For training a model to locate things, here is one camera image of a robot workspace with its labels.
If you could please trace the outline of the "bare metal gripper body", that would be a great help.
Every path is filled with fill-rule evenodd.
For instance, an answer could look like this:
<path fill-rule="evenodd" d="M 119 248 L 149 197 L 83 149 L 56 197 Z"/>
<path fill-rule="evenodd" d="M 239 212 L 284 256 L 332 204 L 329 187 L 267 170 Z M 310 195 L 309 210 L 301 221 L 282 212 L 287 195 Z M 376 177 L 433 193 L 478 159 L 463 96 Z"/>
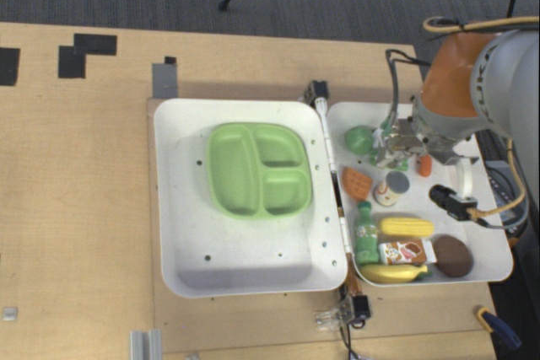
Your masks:
<path fill-rule="evenodd" d="M 417 134 L 412 117 L 396 119 L 381 134 L 381 144 L 392 157 L 426 154 L 423 141 Z"/>

